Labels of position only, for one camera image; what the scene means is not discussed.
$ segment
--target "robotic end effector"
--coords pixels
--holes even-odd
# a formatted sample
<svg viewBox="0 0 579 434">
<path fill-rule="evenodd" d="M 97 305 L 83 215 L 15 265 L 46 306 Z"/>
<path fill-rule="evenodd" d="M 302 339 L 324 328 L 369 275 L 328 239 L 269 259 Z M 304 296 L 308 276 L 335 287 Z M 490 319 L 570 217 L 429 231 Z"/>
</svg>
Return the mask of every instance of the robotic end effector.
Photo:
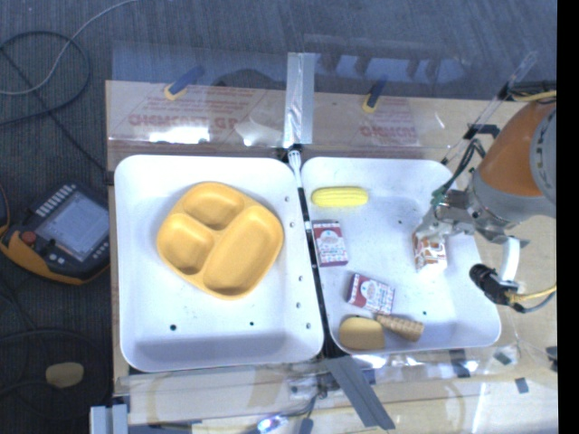
<svg viewBox="0 0 579 434">
<path fill-rule="evenodd" d="M 482 161 L 465 191 L 451 185 L 478 151 Z M 519 302 L 528 298 L 551 298 L 556 287 L 542 295 L 519 295 L 514 282 L 520 248 L 528 241 L 507 236 L 505 230 L 534 215 L 556 217 L 556 102 L 527 103 L 501 130 L 488 153 L 473 138 L 452 179 L 432 194 L 431 207 L 415 237 L 443 242 L 456 233 L 478 232 L 503 246 L 501 270 L 477 264 L 471 279 L 496 304 L 529 312 Z"/>
</svg>

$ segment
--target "beige table surface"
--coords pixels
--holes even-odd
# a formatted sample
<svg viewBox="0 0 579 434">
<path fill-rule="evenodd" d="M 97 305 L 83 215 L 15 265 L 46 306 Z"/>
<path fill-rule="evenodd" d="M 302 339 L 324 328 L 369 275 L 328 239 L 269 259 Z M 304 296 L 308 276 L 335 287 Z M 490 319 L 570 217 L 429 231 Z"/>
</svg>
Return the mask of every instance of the beige table surface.
<svg viewBox="0 0 579 434">
<path fill-rule="evenodd" d="M 107 83 L 109 125 L 123 114 L 119 93 L 139 95 L 134 85 Z M 351 95 L 324 96 L 332 104 L 353 100 Z M 465 125 L 487 106 L 485 101 L 461 99 L 405 99 L 413 117 L 436 117 L 449 134 L 459 137 Z M 523 104 L 503 103 L 492 117 L 492 123 L 503 126 Z M 109 141 L 109 170 L 114 171 L 125 156 L 160 152 L 147 144 Z M 191 432 L 239 433 L 253 429 L 268 413 L 284 407 L 299 411 L 308 399 L 288 392 L 289 375 L 296 369 L 233 368 L 203 372 L 131 374 L 119 347 L 119 278 L 117 271 L 114 187 L 109 189 L 111 214 L 111 286 L 113 305 L 114 379 L 117 395 L 130 396 L 129 424 L 163 424 L 183 420 L 203 420 L 192 425 Z M 556 280 L 555 220 L 534 217 L 512 233 L 531 240 L 521 251 L 516 280 L 519 292 L 545 289 Z M 500 247 L 476 235 L 479 253 L 488 265 L 500 265 Z M 424 356 L 425 364 L 408 365 L 408 359 L 397 356 L 384 372 L 384 380 L 374 390 L 396 425 L 399 433 L 547 433 L 558 432 L 558 380 L 546 356 L 546 348 L 557 346 L 557 303 L 549 302 L 531 314 L 517 314 L 499 308 L 503 335 L 492 349 L 474 351 L 467 357 L 479 369 L 470 377 L 448 374 L 448 364 L 438 364 L 438 356 Z M 493 358 L 496 351 L 511 357 L 510 364 Z M 357 417 L 341 390 L 318 399 L 310 417 L 315 433 L 379 432 L 367 428 Z M 289 417 L 278 428 L 279 433 L 299 431 L 302 416 Z"/>
</svg>

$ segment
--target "white tray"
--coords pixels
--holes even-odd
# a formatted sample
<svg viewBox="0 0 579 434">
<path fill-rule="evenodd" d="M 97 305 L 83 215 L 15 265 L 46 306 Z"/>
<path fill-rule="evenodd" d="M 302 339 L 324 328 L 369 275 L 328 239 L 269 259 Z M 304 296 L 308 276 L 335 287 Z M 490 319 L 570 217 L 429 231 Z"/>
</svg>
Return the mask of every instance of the white tray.
<svg viewBox="0 0 579 434">
<path fill-rule="evenodd" d="M 160 259 L 158 229 L 194 184 L 229 184 L 278 216 L 279 257 L 247 297 L 223 300 Z M 131 156 L 115 172 L 120 348 L 143 372 L 303 362 L 323 344 L 296 182 L 267 158 Z"/>
<path fill-rule="evenodd" d="M 480 262 L 472 236 L 450 237 L 448 268 L 443 273 L 417 273 L 414 268 L 412 232 L 429 208 L 432 191 L 450 177 L 447 167 L 425 160 L 315 157 L 303 165 L 310 219 L 338 220 L 350 258 L 345 266 L 319 269 L 329 328 L 338 345 L 338 328 L 345 317 L 373 316 L 346 302 L 354 272 L 395 288 L 393 315 L 424 323 L 416 343 L 386 332 L 382 354 L 482 347 L 498 339 L 497 307 L 469 277 L 470 267 Z M 311 202 L 317 188 L 342 185 L 365 188 L 368 203 L 320 208 Z M 367 354 L 341 348 L 350 354 Z"/>
</svg>

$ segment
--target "yellow divided plate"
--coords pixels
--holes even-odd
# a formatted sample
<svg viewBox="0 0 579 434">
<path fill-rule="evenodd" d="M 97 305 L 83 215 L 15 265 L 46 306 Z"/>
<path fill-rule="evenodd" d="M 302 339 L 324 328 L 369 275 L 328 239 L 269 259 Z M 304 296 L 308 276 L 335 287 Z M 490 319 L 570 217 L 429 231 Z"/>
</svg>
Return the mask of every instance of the yellow divided plate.
<svg viewBox="0 0 579 434">
<path fill-rule="evenodd" d="M 278 218 L 244 193 L 216 182 L 194 185 L 171 209 L 157 251 L 177 275 L 222 298 L 249 294 L 283 244 Z"/>
</svg>

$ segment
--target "gray carpet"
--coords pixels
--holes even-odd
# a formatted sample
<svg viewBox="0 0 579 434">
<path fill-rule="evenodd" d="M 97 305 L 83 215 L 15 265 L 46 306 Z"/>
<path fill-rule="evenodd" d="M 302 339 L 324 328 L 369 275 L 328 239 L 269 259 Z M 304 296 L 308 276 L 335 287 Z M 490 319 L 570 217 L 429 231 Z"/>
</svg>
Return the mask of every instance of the gray carpet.
<svg viewBox="0 0 579 434">
<path fill-rule="evenodd" d="M 72 36 L 122 1 L 0 0 L 0 90 L 38 84 L 63 44 L 53 33 Z M 385 94 L 491 99 L 532 51 L 538 60 L 525 80 L 556 80 L 557 0 L 150 0 L 104 14 L 76 42 L 35 93 L 0 95 L 0 184 L 13 212 L 68 180 L 106 194 L 105 80 L 173 80 L 180 57 L 190 62 L 204 53 L 222 61 L 207 82 L 283 88 L 287 53 L 316 52 L 324 55 L 318 90 L 366 92 L 375 73 L 344 74 L 338 65 L 377 58 L 398 70 Z M 419 69 L 410 75 L 413 62 Z M 3 256 L 0 281 L 2 297 L 12 294 L 36 326 L 82 333 L 110 358 L 108 273 L 76 288 L 37 278 Z M 15 310 L 0 302 L 0 336 L 24 329 Z M 103 402 L 99 384 L 110 374 L 101 374 L 87 344 L 49 341 L 53 359 L 84 359 L 90 375 L 68 399 L 35 386 L 2 392 L 20 373 L 22 381 L 42 379 L 44 363 L 37 339 L 0 341 L 2 432 L 89 432 L 84 415 L 46 415 L 67 418 Z M 67 412 L 70 399 L 78 406 Z"/>
</svg>

